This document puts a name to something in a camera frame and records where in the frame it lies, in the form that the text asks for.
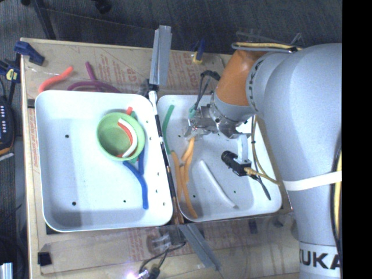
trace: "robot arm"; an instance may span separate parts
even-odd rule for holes
[[[334,171],[341,148],[341,53],[341,44],[294,53],[236,51],[210,105],[189,120],[187,135],[219,131],[238,138],[236,127],[258,115],[282,178],[294,184],[316,181]],[[328,184],[288,190],[298,224],[301,279],[342,276],[331,222],[332,189]]]

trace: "green bowl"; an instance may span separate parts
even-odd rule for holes
[[[117,122],[119,118],[132,125],[137,137],[138,144],[135,152],[126,158],[117,157],[130,147],[128,135],[123,131]],[[145,133],[142,126],[135,118],[125,113],[114,112],[104,116],[97,126],[97,140],[101,151],[110,159],[125,161],[138,157],[145,146]]]

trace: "carpeted floor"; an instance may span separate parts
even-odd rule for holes
[[[342,41],[342,0],[109,0],[101,15],[87,0],[44,0],[59,40],[152,47],[159,24],[172,27],[172,49],[189,50],[202,37],[207,52],[233,53],[239,30],[304,46]],[[34,9],[20,0],[0,3],[0,60],[14,60],[20,37],[46,38]],[[3,79],[6,94],[10,84]],[[20,87],[13,98],[16,135],[22,136]],[[0,236],[16,242],[15,160],[0,162]],[[9,260],[16,260],[8,246]]]

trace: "white tray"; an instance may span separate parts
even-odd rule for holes
[[[146,135],[141,186],[122,162],[108,159],[96,127],[109,112],[133,107]],[[151,103],[140,95],[45,91],[35,101],[43,214],[56,231],[161,226],[173,207]]]
[[[206,105],[209,101],[210,96],[204,96],[199,104]],[[161,97],[158,102],[158,113],[161,123],[164,121],[169,106],[175,106],[168,123],[165,139],[170,150],[176,152],[180,161],[188,146],[188,141],[184,138],[188,125],[188,109],[195,102],[196,96],[193,95],[166,95]],[[250,123],[247,123],[245,129],[241,128],[239,130],[250,133]],[[259,127],[256,129],[255,141],[261,165],[268,175],[274,177]],[[250,139],[248,145],[249,159],[253,161]],[[268,200],[257,181],[248,176],[239,177],[231,169],[228,169],[221,160],[221,154],[226,150],[238,153],[237,140],[227,139],[222,134],[208,134],[195,141],[194,155],[189,170],[190,180],[187,186],[192,206],[198,218],[195,219],[190,215],[184,196],[178,200],[183,215],[191,221],[202,222],[268,214],[279,210],[282,205],[279,188],[269,180],[262,178],[271,196],[271,200]],[[172,156],[168,155],[168,157],[174,184],[177,185],[174,176],[174,162]],[[201,166],[201,160],[206,163],[223,192],[236,204],[236,207],[233,208],[221,196],[221,193],[210,181],[205,169]]]

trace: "green tube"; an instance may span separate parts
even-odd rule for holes
[[[168,143],[167,143],[167,127],[168,127],[168,122],[170,119],[170,116],[172,115],[172,111],[174,109],[174,105],[170,105],[167,111],[167,114],[165,115],[165,119],[163,121],[162,125],[162,131],[163,131],[163,139],[164,139],[164,144],[165,144],[165,151],[167,154],[170,154]]]

